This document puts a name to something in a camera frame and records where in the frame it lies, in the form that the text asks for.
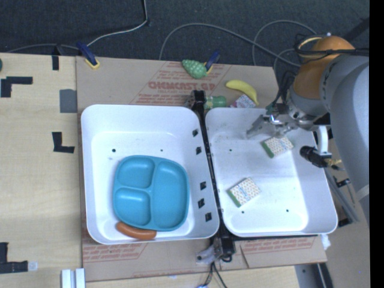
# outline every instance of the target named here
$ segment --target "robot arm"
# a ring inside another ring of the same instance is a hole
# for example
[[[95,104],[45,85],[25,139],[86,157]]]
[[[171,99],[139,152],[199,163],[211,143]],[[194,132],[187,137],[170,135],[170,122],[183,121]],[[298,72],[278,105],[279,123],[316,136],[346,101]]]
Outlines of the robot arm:
[[[338,37],[320,38],[312,51],[324,53],[328,49],[355,52]],[[336,53],[307,60],[286,101],[269,107],[247,135],[271,127],[277,134],[296,128],[315,131],[318,148],[303,146],[301,155],[316,166],[327,167],[331,165],[327,130],[331,129],[369,225],[369,57]]]

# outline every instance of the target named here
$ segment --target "white tray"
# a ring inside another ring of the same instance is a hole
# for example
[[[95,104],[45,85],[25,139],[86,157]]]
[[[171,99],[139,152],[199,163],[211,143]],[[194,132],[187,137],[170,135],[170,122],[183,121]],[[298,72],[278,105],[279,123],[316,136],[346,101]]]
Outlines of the white tray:
[[[315,146],[312,133],[288,132],[295,147],[270,158],[260,144],[270,135],[250,139],[245,135],[263,113],[262,109],[216,108],[206,116],[226,227],[240,237],[332,232],[338,219],[324,170],[299,154],[302,146]],[[245,178],[252,178],[261,193],[238,208],[227,190]]]
[[[179,163],[190,180],[185,223],[154,241],[209,238],[219,227],[199,120],[183,107],[94,105],[81,116],[88,232],[102,244],[137,242],[115,229],[113,177],[118,163],[148,155]]]

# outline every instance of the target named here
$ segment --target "brown sausage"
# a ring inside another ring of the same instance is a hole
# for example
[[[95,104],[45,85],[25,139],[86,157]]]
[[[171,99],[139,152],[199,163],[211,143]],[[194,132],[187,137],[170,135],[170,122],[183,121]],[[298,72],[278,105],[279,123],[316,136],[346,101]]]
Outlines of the brown sausage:
[[[116,229],[128,237],[132,237],[132,238],[136,238],[136,239],[140,239],[140,240],[154,239],[156,237],[156,234],[157,234],[156,230],[139,229],[136,227],[126,225],[123,222],[118,222],[116,224]]]

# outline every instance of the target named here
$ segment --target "blue divided plate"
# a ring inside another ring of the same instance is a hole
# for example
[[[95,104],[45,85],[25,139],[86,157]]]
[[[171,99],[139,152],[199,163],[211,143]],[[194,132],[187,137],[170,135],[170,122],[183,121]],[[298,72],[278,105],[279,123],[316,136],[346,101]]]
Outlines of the blue divided plate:
[[[190,186],[185,169],[168,159],[135,155],[118,165],[113,210],[125,224],[171,231],[187,218]]]

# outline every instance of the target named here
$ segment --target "yellow banana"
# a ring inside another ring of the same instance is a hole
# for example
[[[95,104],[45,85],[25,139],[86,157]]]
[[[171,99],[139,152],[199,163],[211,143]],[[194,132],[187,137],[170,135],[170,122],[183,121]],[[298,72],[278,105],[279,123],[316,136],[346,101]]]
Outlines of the yellow banana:
[[[241,80],[230,80],[226,83],[226,87],[230,89],[237,89],[247,95],[257,106],[259,102],[257,101],[256,90],[248,84],[247,82]]]

